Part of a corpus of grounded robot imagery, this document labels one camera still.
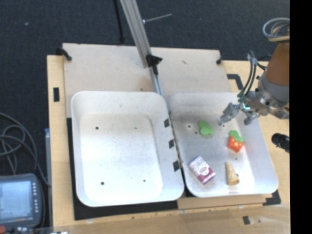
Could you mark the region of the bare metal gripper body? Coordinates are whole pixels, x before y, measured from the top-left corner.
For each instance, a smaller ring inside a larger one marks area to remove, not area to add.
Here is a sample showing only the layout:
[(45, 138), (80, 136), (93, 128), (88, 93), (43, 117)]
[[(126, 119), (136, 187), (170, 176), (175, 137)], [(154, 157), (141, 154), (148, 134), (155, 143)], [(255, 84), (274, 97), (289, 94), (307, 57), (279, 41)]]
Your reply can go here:
[(278, 119), (289, 119), (289, 104), (278, 101), (269, 92), (261, 89), (240, 95), (239, 104), (248, 119), (267, 115)]

